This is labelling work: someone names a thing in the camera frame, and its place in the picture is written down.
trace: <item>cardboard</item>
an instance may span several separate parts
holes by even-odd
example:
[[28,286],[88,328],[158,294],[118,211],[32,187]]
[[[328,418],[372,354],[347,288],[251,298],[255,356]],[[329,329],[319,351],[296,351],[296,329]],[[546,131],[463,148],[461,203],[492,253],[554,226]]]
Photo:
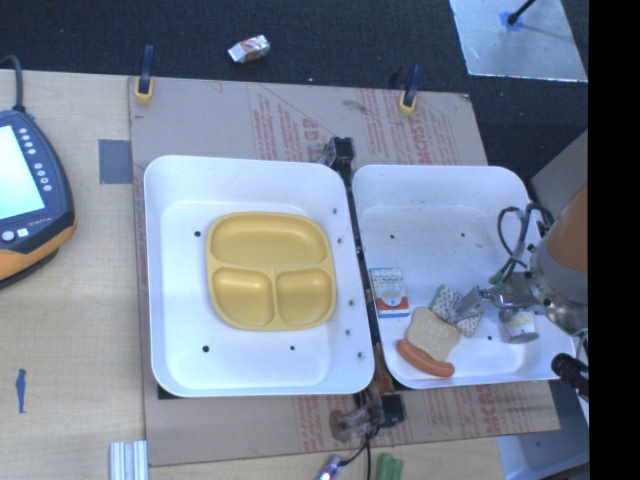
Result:
[[[371,163],[486,165],[475,116],[461,94],[418,93],[410,116],[400,91],[155,79],[148,102],[129,80],[143,389],[152,466],[354,449],[331,435],[350,395],[179,399],[151,371],[142,180],[166,154],[317,161],[333,136],[353,138],[354,168]],[[559,428],[547,382],[402,391],[407,419],[373,446],[472,439]]]

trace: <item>table surface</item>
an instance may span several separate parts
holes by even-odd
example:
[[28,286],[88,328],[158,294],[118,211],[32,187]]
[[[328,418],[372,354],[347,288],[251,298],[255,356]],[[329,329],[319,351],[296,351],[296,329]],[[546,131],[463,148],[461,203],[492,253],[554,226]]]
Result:
[[[99,179],[99,140],[130,140],[127,77],[23,74],[23,103],[63,159],[79,221],[51,263],[0,292],[0,478],[105,479],[109,444],[145,439],[132,186]],[[14,104],[14,73],[0,70],[0,109]],[[382,453],[403,461],[405,480],[504,478],[494,438],[374,448],[372,478]],[[150,468],[149,478],[311,479],[327,457]],[[340,475],[365,477],[364,454]]]

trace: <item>hot dog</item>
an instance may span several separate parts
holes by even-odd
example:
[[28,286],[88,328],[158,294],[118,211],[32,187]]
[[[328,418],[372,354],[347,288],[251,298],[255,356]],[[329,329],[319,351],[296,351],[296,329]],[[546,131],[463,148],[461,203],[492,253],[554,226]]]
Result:
[[400,357],[425,373],[429,373],[437,377],[451,377],[455,371],[455,368],[451,363],[436,361],[424,350],[412,345],[409,340],[399,340],[396,343],[396,349],[398,350]]

